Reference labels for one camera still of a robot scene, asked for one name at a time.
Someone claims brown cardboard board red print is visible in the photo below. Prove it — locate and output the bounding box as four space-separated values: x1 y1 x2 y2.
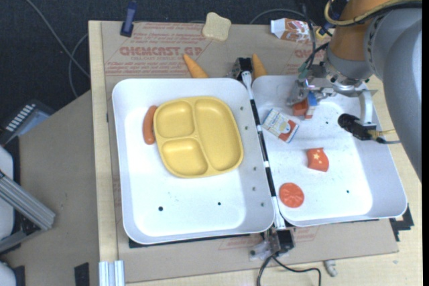
100 20 400 284

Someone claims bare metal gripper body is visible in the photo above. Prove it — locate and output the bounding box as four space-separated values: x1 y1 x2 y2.
296 64 369 98

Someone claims orange carrot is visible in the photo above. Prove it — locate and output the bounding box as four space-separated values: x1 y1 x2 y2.
182 54 209 79
251 53 268 77

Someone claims orange and white carton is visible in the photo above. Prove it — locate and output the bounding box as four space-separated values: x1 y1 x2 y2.
270 17 313 43

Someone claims orange sausage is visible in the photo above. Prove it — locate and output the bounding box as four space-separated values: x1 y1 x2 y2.
142 104 159 145

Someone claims orange round slice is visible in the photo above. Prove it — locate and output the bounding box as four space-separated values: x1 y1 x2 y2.
278 182 306 210

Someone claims black cylinder on white bracket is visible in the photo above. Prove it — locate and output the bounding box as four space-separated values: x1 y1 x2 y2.
337 88 380 141

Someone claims thin black and white rod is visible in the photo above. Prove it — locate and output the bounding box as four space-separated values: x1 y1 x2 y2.
241 71 286 230

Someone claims yellow divided plate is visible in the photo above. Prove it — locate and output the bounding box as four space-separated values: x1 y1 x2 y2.
152 95 245 179

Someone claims white plastic tray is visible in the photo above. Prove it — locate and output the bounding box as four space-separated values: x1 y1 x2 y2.
111 77 277 244
251 74 409 228

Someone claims small orange blue white carton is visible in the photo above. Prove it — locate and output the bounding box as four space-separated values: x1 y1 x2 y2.
292 91 319 121

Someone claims beige bread slice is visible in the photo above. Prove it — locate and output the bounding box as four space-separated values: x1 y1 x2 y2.
201 11 233 43

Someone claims white blue and red carton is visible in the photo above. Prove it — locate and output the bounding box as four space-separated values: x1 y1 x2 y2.
261 108 300 144

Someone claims black block with thin wires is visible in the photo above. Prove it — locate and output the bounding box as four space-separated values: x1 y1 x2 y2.
230 56 255 80
249 227 296 261

